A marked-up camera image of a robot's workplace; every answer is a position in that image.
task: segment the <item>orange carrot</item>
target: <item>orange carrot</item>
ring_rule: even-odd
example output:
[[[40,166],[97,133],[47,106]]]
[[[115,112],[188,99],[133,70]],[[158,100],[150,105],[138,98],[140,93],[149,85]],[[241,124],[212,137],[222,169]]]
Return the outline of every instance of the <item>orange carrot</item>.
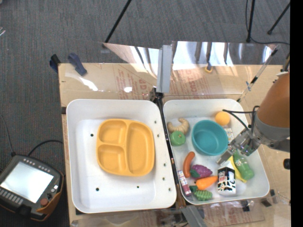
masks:
[[[190,164],[193,158],[195,157],[195,153],[190,151],[184,159],[183,162],[183,174],[185,177],[190,177]]]
[[[218,176],[208,176],[196,180],[196,185],[199,190],[205,190],[206,188],[213,185],[217,181],[218,181]]]

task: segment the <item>gray carpet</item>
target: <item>gray carpet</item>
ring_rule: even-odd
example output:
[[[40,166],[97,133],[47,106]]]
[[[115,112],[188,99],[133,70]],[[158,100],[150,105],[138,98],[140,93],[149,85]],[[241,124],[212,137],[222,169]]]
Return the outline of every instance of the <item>gray carpet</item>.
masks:
[[[102,53],[127,0],[3,0],[0,4],[0,114],[11,144],[27,154],[44,140],[62,140],[58,75],[49,66],[56,54],[68,62],[76,53],[82,62],[109,62]],[[252,0],[248,0],[247,21]],[[272,35],[273,26],[290,0],[256,0],[251,37],[255,42],[278,42],[271,64],[284,64],[290,51],[290,9]],[[163,41],[245,43],[246,0],[133,0],[109,42],[161,48]],[[65,172],[60,143],[50,142],[32,156]],[[0,122],[0,168],[10,159],[3,122]],[[1,227],[67,227],[66,193],[43,223],[0,208]]]

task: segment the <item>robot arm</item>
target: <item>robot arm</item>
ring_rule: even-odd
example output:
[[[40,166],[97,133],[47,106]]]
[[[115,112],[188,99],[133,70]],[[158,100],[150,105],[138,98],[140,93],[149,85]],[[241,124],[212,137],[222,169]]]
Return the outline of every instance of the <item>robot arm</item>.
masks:
[[[255,112],[251,129],[244,129],[217,160],[223,164],[238,149],[249,156],[260,144],[290,151],[290,73],[282,74]]]

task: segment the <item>orange ball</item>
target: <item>orange ball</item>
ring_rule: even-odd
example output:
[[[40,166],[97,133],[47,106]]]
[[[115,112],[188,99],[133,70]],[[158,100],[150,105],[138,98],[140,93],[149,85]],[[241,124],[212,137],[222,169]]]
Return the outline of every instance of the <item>orange ball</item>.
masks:
[[[216,114],[214,120],[221,126],[227,125],[231,120],[229,114],[224,111],[220,111]]]

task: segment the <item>beige toy food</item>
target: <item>beige toy food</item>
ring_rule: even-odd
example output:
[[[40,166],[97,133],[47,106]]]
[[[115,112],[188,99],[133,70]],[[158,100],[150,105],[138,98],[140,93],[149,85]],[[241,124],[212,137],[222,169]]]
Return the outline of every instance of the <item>beige toy food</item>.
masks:
[[[185,118],[178,118],[178,121],[181,122],[181,125],[179,126],[173,126],[171,122],[167,123],[167,129],[170,133],[174,131],[181,131],[184,135],[186,135],[188,129],[189,129],[189,123]]]

